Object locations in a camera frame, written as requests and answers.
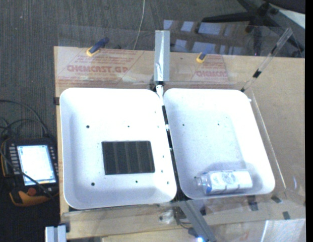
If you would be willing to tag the white plastic tray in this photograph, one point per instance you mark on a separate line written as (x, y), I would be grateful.
(116, 110)
(216, 140)

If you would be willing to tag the black ribbed rectangular pad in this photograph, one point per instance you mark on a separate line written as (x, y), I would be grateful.
(128, 157)

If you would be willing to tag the clear plastic bottle white label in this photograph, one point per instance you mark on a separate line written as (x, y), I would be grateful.
(226, 181)

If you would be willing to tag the brown cardboard board red print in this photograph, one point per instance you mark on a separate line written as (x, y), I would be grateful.
(277, 84)

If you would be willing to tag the black office chair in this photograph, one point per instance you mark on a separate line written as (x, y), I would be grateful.
(262, 6)

